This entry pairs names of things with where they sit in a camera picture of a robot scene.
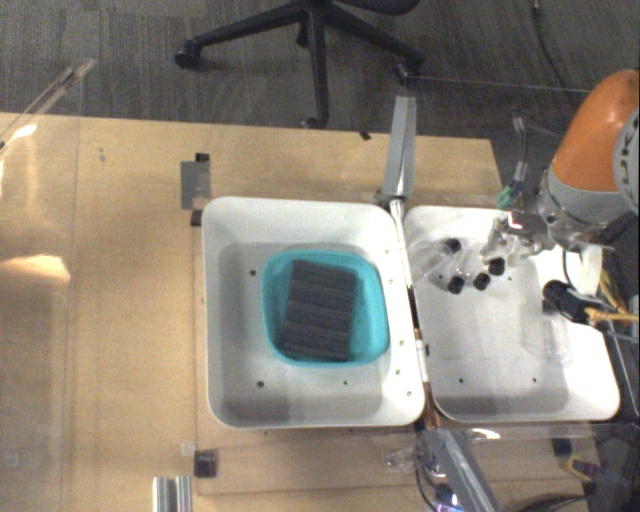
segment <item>black plastic piece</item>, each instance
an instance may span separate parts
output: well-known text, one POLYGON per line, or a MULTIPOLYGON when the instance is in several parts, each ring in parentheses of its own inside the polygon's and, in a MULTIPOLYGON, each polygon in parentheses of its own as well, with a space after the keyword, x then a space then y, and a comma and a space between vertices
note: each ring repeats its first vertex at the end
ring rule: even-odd
POLYGON ((191 227, 197 228, 202 226, 202 210, 193 210, 191 212, 191 227))
POLYGON ((218 476, 218 451, 199 450, 193 457, 193 476, 215 478, 218 476))
POLYGON ((184 41, 182 50, 175 54, 174 60, 178 66, 185 69, 196 69, 200 65, 202 47, 190 39, 184 41))
POLYGON ((454 295, 460 295, 465 285, 465 280, 460 276, 453 276, 447 285, 447 290, 449 290, 454 295))
POLYGON ((478 274, 476 278, 473 280, 473 287, 476 290, 480 290, 481 292, 485 291, 489 286, 489 284, 491 284, 491 278, 484 272, 481 274, 478 274))
POLYGON ((573 453, 571 439, 567 439, 565 437, 552 439, 551 446, 553 448, 553 454, 559 458, 569 457, 573 453))
POLYGON ((462 249, 462 244, 457 238, 449 238, 444 242, 444 244, 449 248, 452 254, 455 254, 462 249))
POLYGON ((504 274, 506 262, 504 258, 495 258, 489 262, 489 274, 492 276, 501 276, 504 274))

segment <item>black small object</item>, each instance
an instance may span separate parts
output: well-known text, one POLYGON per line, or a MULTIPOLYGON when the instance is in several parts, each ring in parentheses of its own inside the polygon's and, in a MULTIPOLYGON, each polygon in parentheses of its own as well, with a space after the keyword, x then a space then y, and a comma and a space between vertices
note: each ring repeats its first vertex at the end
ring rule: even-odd
POLYGON ((197 228, 202 226, 202 210, 191 211, 191 227, 197 228))
POLYGON ((215 478, 218 476, 218 450, 197 450, 193 457, 193 476, 215 478))
POLYGON ((304 119, 300 126, 305 130, 322 130, 327 127, 329 119, 317 119, 315 117, 308 117, 304 119))
POLYGON ((407 60, 398 62, 393 67, 393 72, 396 77, 398 77, 398 80, 400 80, 400 85, 403 87, 411 87, 418 82, 422 62, 422 60, 407 60))
POLYGON ((558 437, 551 440, 551 446, 553 447, 553 454, 556 457, 569 457, 573 453, 573 446, 571 446, 571 439, 566 437, 558 437))
POLYGON ((202 47, 200 45, 187 39, 182 45, 182 50, 175 54, 174 60, 181 68, 195 69, 200 65, 201 52, 202 47))
POLYGON ((504 274, 506 262, 504 258, 494 258, 489 262, 489 274, 492 276, 501 276, 504 274))
POLYGON ((487 286, 489 286, 490 283, 491 278, 487 274, 482 272, 481 274, 478 274, 473 280, 473 287, 476 290, 480 290, 481 292, 483 292, 487 289, 487 286))
POLYGON ((453 276, 447 285, 447 290, 449 290, 454 295, 460 295, 462 289, 464 288, 465 281, 460 276, 453 276))
POLYGON ((462 244, 457 238, 448 238, 447 240, 445 240, 444 245, 449 248, 452 254, 455 254, 459 252, 460 249, 462 249, 462 244))

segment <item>clear acrylic panel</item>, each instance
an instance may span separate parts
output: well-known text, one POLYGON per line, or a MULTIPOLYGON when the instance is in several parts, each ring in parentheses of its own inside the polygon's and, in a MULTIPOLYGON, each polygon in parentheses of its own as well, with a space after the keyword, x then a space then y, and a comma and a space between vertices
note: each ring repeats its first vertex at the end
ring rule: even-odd
POLYGON ((81 83, 72 83, 90 66, 68 68, 23 115, 0 114, 3 511, 61 506, 82 103, 81 83))

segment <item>teal plastic container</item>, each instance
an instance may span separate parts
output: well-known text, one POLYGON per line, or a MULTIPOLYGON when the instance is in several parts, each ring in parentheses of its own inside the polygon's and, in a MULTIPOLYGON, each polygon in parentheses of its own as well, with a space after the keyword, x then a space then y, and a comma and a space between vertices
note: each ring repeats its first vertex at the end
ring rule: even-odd
POLYGON ((375 361, 389 345, 389 324, 380 276, 371 263, 357 254, 316 249, 283 251, 265 263, 262 269, 261 293, 267 342, 274 354, 287 363, 315 368, 357 366, 375 361), (292 359, 278 349, 294 260, 332 266, 356 275, 347 361, 292 359))

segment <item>metal bar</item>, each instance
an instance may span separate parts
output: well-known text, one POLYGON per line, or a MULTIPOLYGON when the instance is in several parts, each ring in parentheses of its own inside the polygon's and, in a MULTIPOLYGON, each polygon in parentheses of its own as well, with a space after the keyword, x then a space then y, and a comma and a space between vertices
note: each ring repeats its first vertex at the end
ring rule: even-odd
POLYGON ((153 512, 192 512, 191 476, 153 479, 153 512))
POLYGON ((398 96, 381 193, 388 199, 413 193, 417 106, 415 98, 398 96))
POLYGON ((434 429, 427 442, 465 512, 499 512, 498 499, 469 450, 464 433, 434 429))

